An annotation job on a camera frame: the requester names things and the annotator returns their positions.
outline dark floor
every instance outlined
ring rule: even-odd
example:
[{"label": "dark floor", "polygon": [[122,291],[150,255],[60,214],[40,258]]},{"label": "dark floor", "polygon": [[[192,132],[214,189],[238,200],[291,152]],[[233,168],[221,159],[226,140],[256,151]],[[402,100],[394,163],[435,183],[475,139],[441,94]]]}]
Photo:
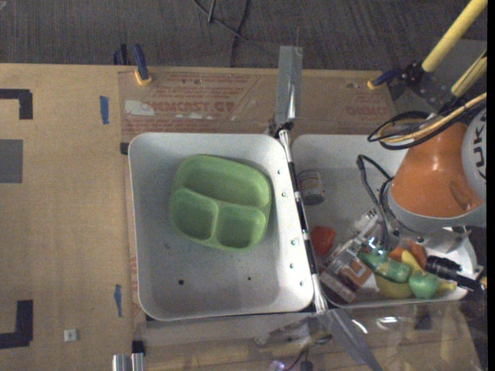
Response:
[{"label": "dark floor", "polygon": [[[468,2],[217,0],[208,23],[194,0],[0,0],[0,63],[113,64],[122,43],[140,43],[149,65],[276,67],[279,46],[298,43],[306,69],[388,70],[424,58]],[[449,58],[461,62],[486,41],[487,10]],[[476,86],[485,90],[486,78]],[[485,266],[486,230],[475,236]],[[469,309],[483,336],[478,303]]]}]

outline red object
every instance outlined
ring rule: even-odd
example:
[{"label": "red object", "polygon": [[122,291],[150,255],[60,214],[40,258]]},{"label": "red object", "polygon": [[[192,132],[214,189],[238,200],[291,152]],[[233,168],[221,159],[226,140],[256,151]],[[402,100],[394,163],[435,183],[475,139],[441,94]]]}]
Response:
[{"label": "red object", "polygon": [[311,244],[315,253],[326,256],[333,245],[335,230],[329,226],[315,226],[311,231]]}]

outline yellow tube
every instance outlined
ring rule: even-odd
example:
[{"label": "yellow tube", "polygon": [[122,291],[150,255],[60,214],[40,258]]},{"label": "yellow tube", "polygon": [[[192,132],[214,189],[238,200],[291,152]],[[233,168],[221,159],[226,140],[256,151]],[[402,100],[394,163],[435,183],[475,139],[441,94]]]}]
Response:
[{"label": "yellow tube", "polygon": [[452,94],[461,97],[471,88],[482,75],[486,73],[488,67],[487,57],[477,60],[473,65],[456,81],[452,88]]},{"label": "yellow tube", "polygon": [[433,73],[436,67],[446,57],[467,29],[488,5],[488,0],[471,0],[440,39],[433,51],[425,58],[422,68],[427,73]]}]

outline green apple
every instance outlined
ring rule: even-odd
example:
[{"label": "green apple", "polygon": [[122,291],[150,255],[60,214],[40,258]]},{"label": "green apple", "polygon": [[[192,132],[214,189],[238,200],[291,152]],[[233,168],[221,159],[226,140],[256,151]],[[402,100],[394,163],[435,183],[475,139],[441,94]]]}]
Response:
[{"label": "green apple", "polygon": [[409,286],[416,298],[430,299],[439,286],[439,279],[429,272],[418,271],[409,277]]}]

